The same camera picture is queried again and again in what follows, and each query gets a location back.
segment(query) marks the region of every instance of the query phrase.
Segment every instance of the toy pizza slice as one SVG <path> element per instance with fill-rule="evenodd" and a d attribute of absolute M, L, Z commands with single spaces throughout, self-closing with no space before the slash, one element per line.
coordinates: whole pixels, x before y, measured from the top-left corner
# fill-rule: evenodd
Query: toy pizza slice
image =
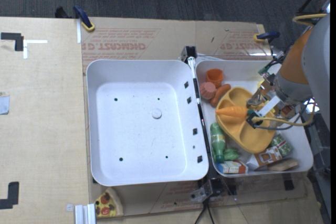
<path fill-rule="evenodd" d="M 107 190 L 105 190 L 94 203 L 97 218 L 123 216 L 122 203 L 117 193 L 111 187 L 107 188 Z"/>

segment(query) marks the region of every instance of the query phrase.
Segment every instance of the blue clamp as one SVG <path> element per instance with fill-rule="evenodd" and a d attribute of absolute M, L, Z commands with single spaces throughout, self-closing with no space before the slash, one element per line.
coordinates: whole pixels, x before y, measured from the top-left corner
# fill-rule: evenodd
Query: blue clamp
<path fill-rule="evenodd" d="M 278 38 L 280 36 L 280 33 L 277 31 L 267 32 L 263 34 L 255 34 L 253 36 L 254 42 L 264 42 L 265 39 L 268 40 L 268 43 L 271 43 L 273 39 Z"/>
<path fill-rule="evenodd" d="M 76 12 L 76 14 L 81 19 L 82 26 L 86 29 L 86 31 L 91 32 L 94 30 L 94 24 L 90 22 L 88 16 L 84 12 L 82 8 L 80 8 L 78 5 L 73 6 L 73 10 Z"/>

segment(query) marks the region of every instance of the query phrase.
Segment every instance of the table surface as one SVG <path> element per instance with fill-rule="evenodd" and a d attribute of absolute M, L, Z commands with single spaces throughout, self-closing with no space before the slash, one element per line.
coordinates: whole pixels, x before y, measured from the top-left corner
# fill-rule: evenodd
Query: table surface
<path fill-rule="evenodd" d="M 199 52 L 211 54 L 220 43 L 212 45 L 207 40 L 217 40 L 221 29 L 239 28 L 229 22 L 191 22 L 192 27 L 185 28 L 178 21 L 94 20 L 100 29 L 104 24 L 125 28 L 130 22 L 141 23 L 143 28 L 156 26 L 166 41 L 155 45 L 150 35 L 143 34 L 141 42 L 151 48 L 157 46 L 157 50 L 152 54 L 145 50 L 139 59 L 176 59 L 184 46 L 193 44 Z M 0 199 L 7 198 L 10 182 L 19 182 L 18 204 L 1 209 L 0 222 L 73 223 L 67 205 L 90 201 L 82 53 L 89 56 L 84 46 L 89 48 L 88 41 L 98 32 L 89 34 L 82 29 L 78 43 L 76 19 L 18 17 L 0 18 L 0 31 L 21 33 L 26 40 L 47 41 L 28 44 L 28 59 L 24 59 L 22 51 L 14 50 L 14 41 L 0 40 L 0 92 L 10 96 L 9 113 L 0 115 Z M 212 216 L 215 223 L 323 223 L 307 178 L 304 185 L 302 198 L 216 207 L 211 209 Z M 194 223 L 199 213 L 188 210 L 127 216 L 103 223 Z M 209 222 L 205 212 L 199 223 Z"/>

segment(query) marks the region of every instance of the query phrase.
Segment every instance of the yellow bowl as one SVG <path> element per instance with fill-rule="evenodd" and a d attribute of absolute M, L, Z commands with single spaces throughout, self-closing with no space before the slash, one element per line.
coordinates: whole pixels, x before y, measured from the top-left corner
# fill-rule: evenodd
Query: yellow bowl
<path fill-rule="evenodd" d="M 246 100 L 251 98 L 252 93 L 242 87 L 231 88 L 219 101 L 216 109 L 229 106 L 245 106 Z M 268 112 L 266 117 L 273 117 L 272 112 Z M 272 141 L 275 131 L 253 128 L 246 122 L 246 118 L 236 118 L 232 116 L 217 115 L 216 121 L 223 131 L 230 136 L 240 147 L 252 154 L 264 151 Z M 269 121 L 263 121 L 260 126 L 268 127 Z"/>

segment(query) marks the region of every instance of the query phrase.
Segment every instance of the green bottle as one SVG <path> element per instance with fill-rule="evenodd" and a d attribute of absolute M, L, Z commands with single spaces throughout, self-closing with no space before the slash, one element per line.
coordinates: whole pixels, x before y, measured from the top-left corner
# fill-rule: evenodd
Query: green bottle
<path fill-rule="evenodd" d="M 226 147 L 224 132 L 217 122 L 210 126 L 211 145 L 214 151 L 215 162 L 223 163 L 225 161 L 224 149 Z"/>

